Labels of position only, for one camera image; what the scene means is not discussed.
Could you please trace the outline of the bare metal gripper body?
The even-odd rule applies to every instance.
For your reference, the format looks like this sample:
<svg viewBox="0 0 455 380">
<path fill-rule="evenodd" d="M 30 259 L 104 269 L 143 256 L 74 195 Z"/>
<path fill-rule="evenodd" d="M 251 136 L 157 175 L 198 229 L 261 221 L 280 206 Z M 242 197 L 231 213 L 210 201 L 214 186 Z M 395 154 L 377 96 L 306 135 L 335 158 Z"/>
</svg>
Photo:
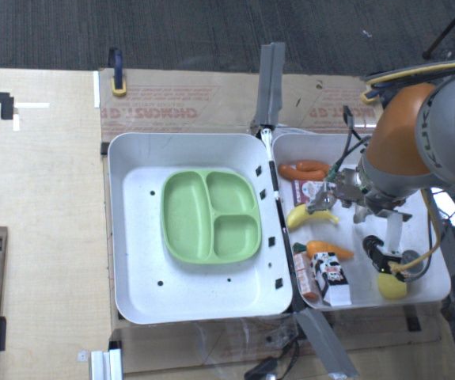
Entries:
<svg viewBox="0 0 455 380">
<path fill-rule="evenodd" d="M 360 188 L 358 172 L 355 169 L 330 171 L 327 175 L 327 192 L 329 197 L 339 201 L 344 208 L 354 205 L 367 207 L 365 194 Z"/>
</svg>

